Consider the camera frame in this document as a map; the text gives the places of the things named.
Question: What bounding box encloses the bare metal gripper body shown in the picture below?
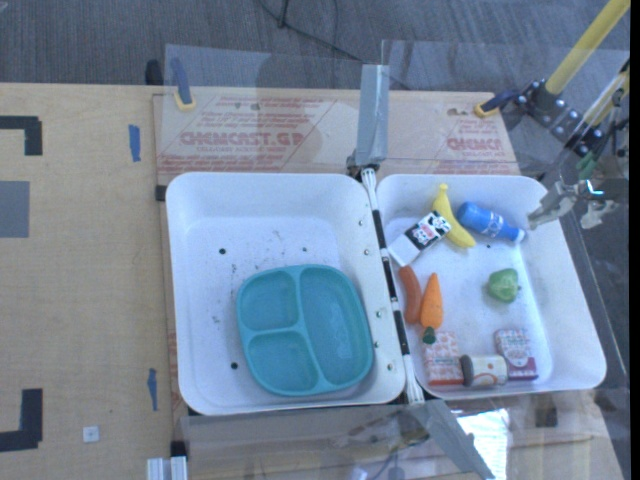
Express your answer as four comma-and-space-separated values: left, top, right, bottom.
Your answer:
557, 159, 630, 205

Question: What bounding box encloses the blue bottle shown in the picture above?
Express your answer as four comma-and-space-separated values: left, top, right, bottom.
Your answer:
456, 201, 528, 245

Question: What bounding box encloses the green pepper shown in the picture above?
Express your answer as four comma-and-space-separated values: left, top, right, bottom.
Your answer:
487, 267, 522, 304

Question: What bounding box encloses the yellow banana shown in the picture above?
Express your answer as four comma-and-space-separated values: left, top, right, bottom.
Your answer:
432, 182, 477, 249

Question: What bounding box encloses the white milk carton black print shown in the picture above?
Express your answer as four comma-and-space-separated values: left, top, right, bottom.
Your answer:
387, 210, 453, 268

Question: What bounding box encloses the white plastic tray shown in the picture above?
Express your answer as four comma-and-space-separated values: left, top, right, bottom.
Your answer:
164, 170, 407, 417
374, 172, 609, 402

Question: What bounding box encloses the red and white packet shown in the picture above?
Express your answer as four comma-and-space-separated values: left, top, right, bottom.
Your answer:
493, 327, 541, 383

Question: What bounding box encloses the orange carrot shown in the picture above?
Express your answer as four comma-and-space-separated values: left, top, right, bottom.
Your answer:
419, 272, 446, 346

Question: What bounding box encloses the orange sausage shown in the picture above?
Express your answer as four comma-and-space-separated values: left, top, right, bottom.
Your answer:
398, 265, 424, 326

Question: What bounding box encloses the white can grey cap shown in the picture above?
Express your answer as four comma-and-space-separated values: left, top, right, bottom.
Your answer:
459, 353, 510, 389

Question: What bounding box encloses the orange and white carton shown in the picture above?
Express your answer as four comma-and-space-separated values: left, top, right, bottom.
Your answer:
421, 331, 466, 388

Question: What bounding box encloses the teal divided plate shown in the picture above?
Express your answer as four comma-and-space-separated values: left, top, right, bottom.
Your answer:
235, 263, 376, 398

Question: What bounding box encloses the brown cardboard board red print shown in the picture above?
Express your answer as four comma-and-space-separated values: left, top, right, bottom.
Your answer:
152, 86, 621, 480

